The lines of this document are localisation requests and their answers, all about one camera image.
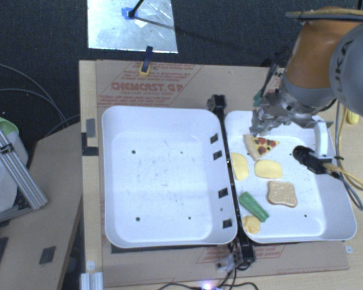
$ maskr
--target metal sheet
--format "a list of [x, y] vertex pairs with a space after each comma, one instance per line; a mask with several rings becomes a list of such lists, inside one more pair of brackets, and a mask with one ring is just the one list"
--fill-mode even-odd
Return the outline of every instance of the metal sheet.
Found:
[[88, 0], [89, 48], [177, 53], [171, 0], [145, 0], [129, 19], [124, 9], [138, 1]]

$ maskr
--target black metal post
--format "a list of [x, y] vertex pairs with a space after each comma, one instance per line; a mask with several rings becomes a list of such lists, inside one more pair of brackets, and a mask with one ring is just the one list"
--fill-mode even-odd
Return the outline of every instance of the black metal post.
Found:
[[140, 0], [136, 6], [133, 8], [133, 10], [128, 12], [129, 18], [134, 18], [134, 15], [136, 14], [137, 9], [140, 7], [140, 5], [144, 2], [144, 0]]

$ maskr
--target wooden edge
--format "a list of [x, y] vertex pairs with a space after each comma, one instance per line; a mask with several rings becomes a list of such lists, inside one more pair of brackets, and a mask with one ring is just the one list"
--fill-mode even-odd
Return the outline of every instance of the wooden edge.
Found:
[[[96, 62], [79, 62], [81, 133], [87, 132], [87, 120], [94, 120], [95, 134], [87, 137], [87, 146], [98, 147]], [[85, 228], [86, 272], [102, 272], [101, 207], [99, 157], [82, 155], [83, 222]]]

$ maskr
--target brown cardboard panel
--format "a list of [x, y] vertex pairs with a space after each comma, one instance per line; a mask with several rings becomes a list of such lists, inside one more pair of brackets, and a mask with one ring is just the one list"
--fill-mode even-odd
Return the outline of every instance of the brown cardboard panel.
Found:
[[[224, 94], [226, 112], [251, 110], [266, 68], [152, 63], [147, 77], [140, 62], [96, 62], [98, 120], [112, 105], [205, 108], [212, 94]], [[103, 220], [102, 130], [98, 123], [101, 219]], [[222, 279], [216, 263], [229, 254], [226, 246], [111, 253], [102, 226], [105, 287]], [[255, 247], [257, 261], [240, 276], [265, 276], [348, 269], [341, 242], [309, 242]]]

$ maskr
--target white tray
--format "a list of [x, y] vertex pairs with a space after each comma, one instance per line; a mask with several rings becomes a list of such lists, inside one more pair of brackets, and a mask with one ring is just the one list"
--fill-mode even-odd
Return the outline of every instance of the white tray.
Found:
[[[356, 233], [356, 221], [348, 194], [341, 181], [329, 175], [315, 175], [292, 156], [297, 145], [315, 150], [313, 129], [302, 129], [295, 124], [273, 129], [266, 138], [280, 144], [262, 159], [277, 161], [283, 168], [280, 181], [295, 186], [298, 205], [295, 208], [272, 205], [267, 201], [267, 182], [255, 176], [255, 161], [247, 155], [243, 135], [249, 134], [252, 112], [234, 111], [225, 119], [230, 152], [244, 155], [249, 163], [249, 177], [235, 181], [238, 196], [249, 192], [270, 217], [261, 223], [258, 234], [246, 233], [258, 243], [304, 242], [311, 240], [345, 240]], [[335, 156], [328, 133], [328, 154]], [[250, 214], [240, 205], [242, 217]]]
[[213, 113], [114, 106], [103, 114], [102, 133], [111, 243], [135, 248], [234, 239], [234, 202]]

